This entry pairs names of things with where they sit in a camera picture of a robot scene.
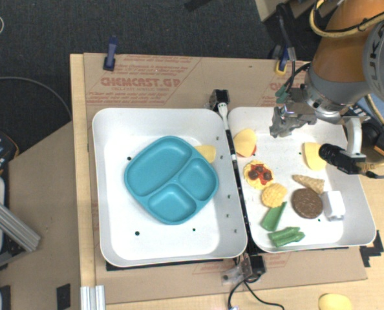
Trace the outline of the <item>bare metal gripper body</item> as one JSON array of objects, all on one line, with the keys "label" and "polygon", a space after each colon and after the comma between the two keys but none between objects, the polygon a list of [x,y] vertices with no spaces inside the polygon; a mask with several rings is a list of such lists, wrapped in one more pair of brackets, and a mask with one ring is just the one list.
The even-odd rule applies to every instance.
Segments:
[{"label": "bare metal gripper body", "polygon": [[281,88],[275,94],[274,125],[315,124],[317,119],[337,123],[348,106],[336,103],[315,88]]}]

